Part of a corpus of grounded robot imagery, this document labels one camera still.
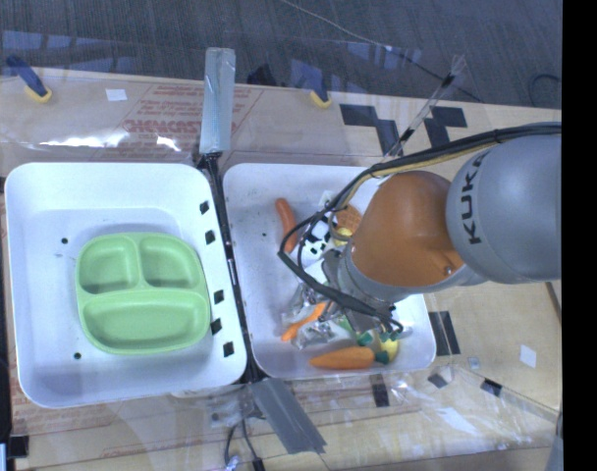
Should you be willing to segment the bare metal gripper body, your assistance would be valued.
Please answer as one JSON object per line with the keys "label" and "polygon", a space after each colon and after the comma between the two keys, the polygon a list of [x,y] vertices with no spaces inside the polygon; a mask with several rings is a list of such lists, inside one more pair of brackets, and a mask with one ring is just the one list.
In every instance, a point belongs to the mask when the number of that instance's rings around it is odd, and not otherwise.
{"label": "bare metal gripper body", "polygon": [[328,311],[331,314],[343,315],[350,327],[363,333],[369,330],[391,332],[395,303],[388,300],[361,299],[357,296],[344,296],[330,301]]}

